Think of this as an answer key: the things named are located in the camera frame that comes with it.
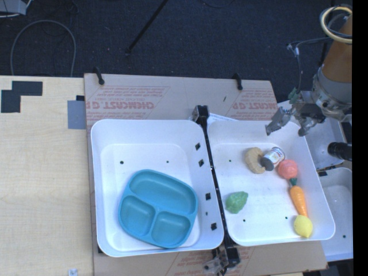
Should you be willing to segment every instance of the yellow cable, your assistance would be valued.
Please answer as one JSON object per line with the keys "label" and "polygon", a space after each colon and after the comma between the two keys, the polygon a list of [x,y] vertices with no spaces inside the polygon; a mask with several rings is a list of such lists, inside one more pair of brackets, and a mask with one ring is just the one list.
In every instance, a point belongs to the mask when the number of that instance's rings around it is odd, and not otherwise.
{"label": "yellow cable", "polygon": [[325,18],[326,18],[326,16],[327,16],[330,12],[335,11],[335,10],[344,10],[344,11],[348,12],[348,13],[349,13],[349,15],[352,15],[352,11],[351,11],[351,9],[349,9],[349,8],[347,8],[347,7],[337,6],[337,7],[331,7],[331,8],[328,8],[328,9],[327,9],[327,10],[325,10],[325,12],[321,15],[321,20],[320,20],[320,22],[321,22],[322,30],[325,32],[325,34],[326,34],[328,37],[330,37],[330,38],[332,38],[332,39],[334,39],[334,40],[336,40],[336,41],[338,41],[338,42],[346,43],[346,44],[352,44],[352,39],[347,39],[347,38],[339,37],[339,36],[337,36],[337,35],[335,35],[335,34],[331,33],[331,32],[327,29],[326,24],[325,24]]}

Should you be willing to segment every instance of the robotic arm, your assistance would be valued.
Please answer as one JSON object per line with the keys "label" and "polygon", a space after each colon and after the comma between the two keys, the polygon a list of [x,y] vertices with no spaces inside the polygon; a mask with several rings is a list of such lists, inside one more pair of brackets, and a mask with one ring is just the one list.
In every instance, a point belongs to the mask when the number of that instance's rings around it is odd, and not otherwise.
{"label": "robotic arm", "polygon": [[[349,16],[339,32],[330,30],[325,24],[326,16],[335,10],[344,10]],[[285,126],[292,116],[299,122],[299,136],[305,136],[326,117],[343,121],[346,111],[352,107],[352,10],[337,6],[321,14],[321,27],[333,43],[328,54],[313,78],[312,91],[290,93],[291,109],[280,107],[266,125],[267,135]]]}

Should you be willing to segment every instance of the light wood surface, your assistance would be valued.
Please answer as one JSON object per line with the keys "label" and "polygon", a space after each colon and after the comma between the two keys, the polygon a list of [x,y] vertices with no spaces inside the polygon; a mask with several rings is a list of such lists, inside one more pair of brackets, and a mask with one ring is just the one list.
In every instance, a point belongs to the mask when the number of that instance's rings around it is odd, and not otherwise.
{"label": "light wood surface", "polygon": [[43,81],[20,113],[0,113],[0,275],[93,275],[86,130],[68,129],[67,101],[82,78]]}

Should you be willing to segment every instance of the can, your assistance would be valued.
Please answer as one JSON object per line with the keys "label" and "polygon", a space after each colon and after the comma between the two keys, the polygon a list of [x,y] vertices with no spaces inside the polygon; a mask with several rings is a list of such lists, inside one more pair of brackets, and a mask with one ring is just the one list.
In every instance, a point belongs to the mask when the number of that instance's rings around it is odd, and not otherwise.
{"label": "can", "polygon": [[279,147],[273,147],[260,159],[260,164],[266,171],[272,171],[284,159],[285,153],[283,150]]}

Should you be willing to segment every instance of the green vegetable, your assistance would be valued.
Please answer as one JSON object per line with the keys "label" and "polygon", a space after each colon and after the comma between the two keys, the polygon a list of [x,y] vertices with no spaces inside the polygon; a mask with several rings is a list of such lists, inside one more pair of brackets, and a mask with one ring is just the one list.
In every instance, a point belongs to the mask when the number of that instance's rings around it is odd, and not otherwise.
{"label": "green vegetable", "polygon": [[234,192],[226,199],[226,210],[233,214],[237,214],[246,205],[248,193],[244,191]]}

